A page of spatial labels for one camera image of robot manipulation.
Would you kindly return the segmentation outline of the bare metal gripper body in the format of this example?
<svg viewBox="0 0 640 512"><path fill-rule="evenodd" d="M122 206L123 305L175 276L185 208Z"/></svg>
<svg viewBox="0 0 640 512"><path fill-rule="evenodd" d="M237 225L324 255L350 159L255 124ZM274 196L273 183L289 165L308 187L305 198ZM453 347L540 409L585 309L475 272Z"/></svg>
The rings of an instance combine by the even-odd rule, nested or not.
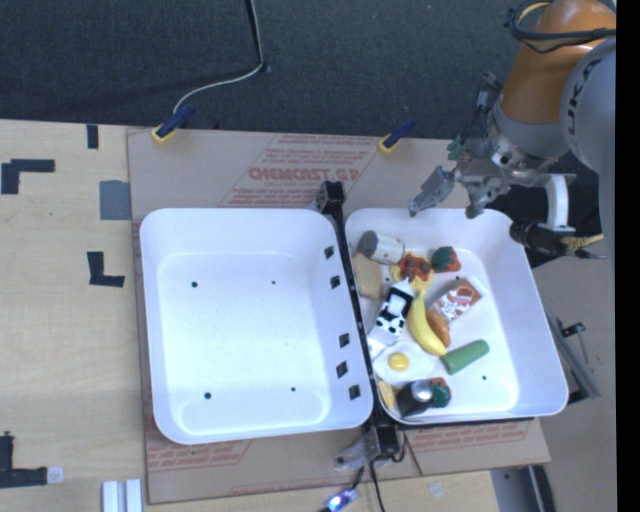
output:
<svg viewBox="0 0 640 512"><path fill-rule="evenodd" d="M484 138L457 136L451 143L454 174L468 191L495 188L505 193L512 185L534 186L553 164L552 158L533 156L503 135Z"/></svg>

